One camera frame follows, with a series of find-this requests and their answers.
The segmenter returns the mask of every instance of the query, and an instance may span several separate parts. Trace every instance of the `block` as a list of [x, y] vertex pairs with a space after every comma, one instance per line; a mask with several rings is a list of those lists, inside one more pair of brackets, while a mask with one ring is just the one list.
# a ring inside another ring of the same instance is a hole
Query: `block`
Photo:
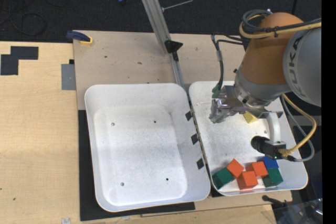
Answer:
[[255, 122], [258, 120], [257, 117], [253, 116], [251, 113], [246, 112], [244, 113], [244, 118], [247, 121], [247, 123]]
[[267, 156], [261, 158], [261, 161], [264, 162], [266, 169], [279, 168], [278, 162], [275, 159], [271, 159]]
[[243, 165], [241, 165], [236, 159], [233, 159], [226, 168], [230, 171], [230, 173], [237, 178], [240, 176], [242, 171], [244, 170]]
[[254, 171], [256, 176], [264, 177], [268, 175], [264, 162], [254, 162], [246, 166], [246, 171]]
[[267, 169], [268, 175], [263, 177], [265, 187], [275, 187], [283, 182], [280, 170], [278, 168]]
[[233, 176], [230, 171], [225, 167], [222, 170], [219, 170], [216, 174], [212, 176], [212, 180], [217, 189], [220, 189], [225, 184], [233, 180]]
[[257, 176], [254, 171], [243, 171], [237, 178], [239, 189], [253, 188], [258, 185]]

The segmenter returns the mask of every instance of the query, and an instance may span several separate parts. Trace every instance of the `blue block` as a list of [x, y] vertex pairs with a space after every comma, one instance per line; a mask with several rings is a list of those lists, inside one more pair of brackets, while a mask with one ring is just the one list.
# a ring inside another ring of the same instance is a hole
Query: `blue block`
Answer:
[[260, 161], [264, 162], [267, 170], [273, 168], [279, 168], [278, 162], [275, 159], [271, 159], [267, 156], [262, 157]]

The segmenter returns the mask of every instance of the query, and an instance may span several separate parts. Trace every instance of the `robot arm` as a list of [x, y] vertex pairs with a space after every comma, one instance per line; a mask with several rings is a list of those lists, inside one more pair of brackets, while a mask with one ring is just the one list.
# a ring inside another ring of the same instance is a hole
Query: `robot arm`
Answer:
[[[249, 22], [256, 17], [263, 18], [258, 27]], [[274, 115], [280, 117], [282, 112], [265, 107], [287, 92], [321, 107], [321, 20], [304, 23], [288, 13], [252, 10], [244, 15], [239, 30], [250, 42], [236, 70], [235, 84], [217, 85], [213, 91], [209, 117], [213, 123], [249, 113], [272, 125]], [[267, 141], [255, 138], [254, 149], [273, 158], [288, 155], [277, 131]]]

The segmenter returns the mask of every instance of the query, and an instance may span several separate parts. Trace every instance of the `green block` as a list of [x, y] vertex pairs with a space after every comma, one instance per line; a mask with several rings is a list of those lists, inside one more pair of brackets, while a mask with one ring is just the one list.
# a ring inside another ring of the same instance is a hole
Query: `green block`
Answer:
[[222, 170], [219, 170], [216, 174], [212, 176], [212, 180], [217, 189], [220, 189], [225, 184], [233, 180], [233, 176], [230, 171], [225, 167]]
[[278, 168], [267, 169], [268, 175], [263, 177], [265, 187], [275, 187], [283, 182]]

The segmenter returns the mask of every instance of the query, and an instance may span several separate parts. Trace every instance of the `blue clamp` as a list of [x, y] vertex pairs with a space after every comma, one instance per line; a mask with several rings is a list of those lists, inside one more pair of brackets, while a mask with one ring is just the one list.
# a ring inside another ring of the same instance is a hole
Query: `blue clamp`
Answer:
[[92, 37], [89, 37], [83, 33], [76, 32], [76, 31], [67, 31], [67, 38], [69, 39], [75, 39], [79, 40], [81, 44], [91, 44], [92, 43]]

